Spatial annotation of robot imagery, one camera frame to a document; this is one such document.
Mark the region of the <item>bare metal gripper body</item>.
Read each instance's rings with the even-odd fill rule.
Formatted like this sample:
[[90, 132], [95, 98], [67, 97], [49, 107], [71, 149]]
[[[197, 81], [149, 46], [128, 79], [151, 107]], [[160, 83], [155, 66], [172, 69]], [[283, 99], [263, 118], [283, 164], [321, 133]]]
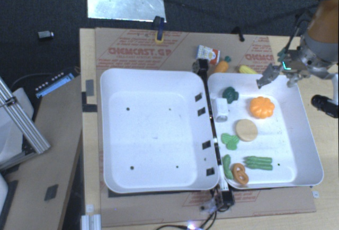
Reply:
[[319, 58], [310, 49], [285, 50], [278, 53], [281, 72], [288, 78], [303, 79], [316, 76], [320, 79], [332, 79], [334, 73], [328, 69], [333, 63]]

